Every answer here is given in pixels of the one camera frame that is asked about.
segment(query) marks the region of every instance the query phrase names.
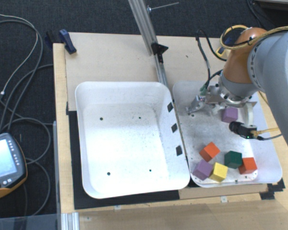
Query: orange cube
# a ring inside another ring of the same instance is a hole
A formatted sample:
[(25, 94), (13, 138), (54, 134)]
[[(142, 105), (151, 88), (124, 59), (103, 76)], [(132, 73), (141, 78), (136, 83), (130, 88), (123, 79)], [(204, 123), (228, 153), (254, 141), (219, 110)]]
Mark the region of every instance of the orange cube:
[(253, 157), (242, 158), (242, 165), (239, 167), (240, 174), (251, 174), (257, 170), (257, 165)]
[(202, 158), (209, 162), (211, 159), (213, 159), (218, 153), (220, 152), (220, 149), (213, 143), (210, 142), (207, 146), (205, 146), (201, 151), (200, 155)]

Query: yellow cube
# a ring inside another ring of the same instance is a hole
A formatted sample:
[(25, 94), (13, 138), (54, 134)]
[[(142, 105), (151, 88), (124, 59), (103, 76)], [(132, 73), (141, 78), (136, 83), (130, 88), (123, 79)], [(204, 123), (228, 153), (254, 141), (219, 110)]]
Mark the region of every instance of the yellow cube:
[(228, 170), (227, 166), (215, 162), (209, 178), (214, 180), (214, 181), (221, 182), (226, 178), (227, 170)]

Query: toy block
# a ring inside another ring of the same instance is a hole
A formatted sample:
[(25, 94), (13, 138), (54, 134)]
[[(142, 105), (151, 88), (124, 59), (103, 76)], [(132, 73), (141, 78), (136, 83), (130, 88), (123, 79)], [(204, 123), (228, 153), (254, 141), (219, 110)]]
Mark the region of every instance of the toy block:
[(208, 162), (206, 162), (204, 159), (202, 159), (193, 170), (192, 174), (199, 178), (200, 180), (207, 179), (212, 171), (212, 165)]
[(229, 151), (224, 155), (224, 165), (236, 169), (242, 165), (242, 153), (236, 151)]
[(242, 158), (242, 165), (239, 167), (240, 174), (251, 174), (257, 170), (257, 165), (253, 157)]
[(218, 153), (220, 152), (220, 149), (213, 143), (210, 142), (207, 146), (205, 146), (201, 151), (200, 155), (202, 158), (209, 162), (211, 159), (213, 159)]
[(226, 178), (227, 171), (228, 171), (227, 166), (220, 164), (218, 162), (215, 162), (215, 164), (213, 165), (213, 170), (209, 178), (214, 181), (221, 182)]
[(235, 107), (228, 107), (223, 110), (222, 121), (230, 123), (238, 119), (238, 109)]

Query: blue clamp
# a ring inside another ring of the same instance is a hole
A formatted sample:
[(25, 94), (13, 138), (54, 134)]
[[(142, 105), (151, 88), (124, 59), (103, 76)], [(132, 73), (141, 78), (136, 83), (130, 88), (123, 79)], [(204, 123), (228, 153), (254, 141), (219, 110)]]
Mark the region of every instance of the blue clamp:
[(59, 36), (62, 42), (65, 44), (65, 49), (68, 51), (70, 55), (77, 51), (72, 44), (72, 40), (71, 37), (69, 36), (68, 31), (66, 31), (65, 29), (60, 30)]

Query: green cube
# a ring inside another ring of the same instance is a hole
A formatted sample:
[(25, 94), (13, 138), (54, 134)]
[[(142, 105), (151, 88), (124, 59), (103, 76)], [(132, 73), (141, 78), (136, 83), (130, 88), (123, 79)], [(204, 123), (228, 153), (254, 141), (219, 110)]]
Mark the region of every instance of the green cube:
[(229, 151), (224, 155), (224, 165), (236, 169), (242, 165), (242, 153), (236, 151)]

